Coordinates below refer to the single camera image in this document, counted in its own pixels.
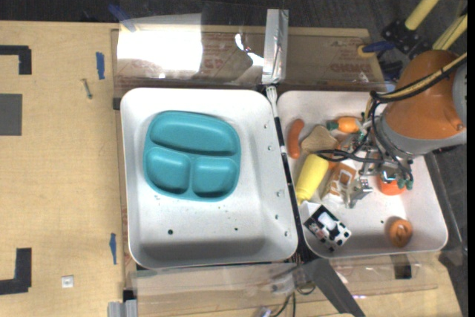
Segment black and white cow-print carton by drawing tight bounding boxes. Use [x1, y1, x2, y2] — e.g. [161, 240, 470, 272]
[298, 200, 353, 254]

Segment white plastic tray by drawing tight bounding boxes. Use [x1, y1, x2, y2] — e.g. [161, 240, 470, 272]
[119, 87, 300, 270]
[276, 89, 450, 260]

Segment yellow plastic bottle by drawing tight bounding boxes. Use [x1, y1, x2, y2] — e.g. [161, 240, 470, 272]
[294, 153, 330, 206]

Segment brown toy bread slice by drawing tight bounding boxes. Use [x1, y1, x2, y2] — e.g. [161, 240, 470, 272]
[300, 124, 340, 157]

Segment thin black and white rod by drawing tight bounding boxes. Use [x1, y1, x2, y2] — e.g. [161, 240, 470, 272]
[265, 84, 309, 264]

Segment orange-red toy sausage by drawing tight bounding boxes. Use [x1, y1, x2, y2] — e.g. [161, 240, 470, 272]
[287, 118, 306, 160]

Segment orange toy carrot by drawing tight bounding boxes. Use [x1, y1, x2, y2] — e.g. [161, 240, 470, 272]
[326, 116, 363, 134]

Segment teal divided plate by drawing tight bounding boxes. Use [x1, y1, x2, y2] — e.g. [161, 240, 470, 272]
[142, 110, 243, 203]

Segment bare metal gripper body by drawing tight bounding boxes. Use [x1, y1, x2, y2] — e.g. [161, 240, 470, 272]
[356, 143, 413, 183]

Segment orange and white packet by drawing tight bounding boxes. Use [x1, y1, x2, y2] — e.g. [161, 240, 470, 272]
[321, 160, 359, 202]

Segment orange toy doughnut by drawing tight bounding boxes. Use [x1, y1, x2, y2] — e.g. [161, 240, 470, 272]
[387, 218, 414, 249]

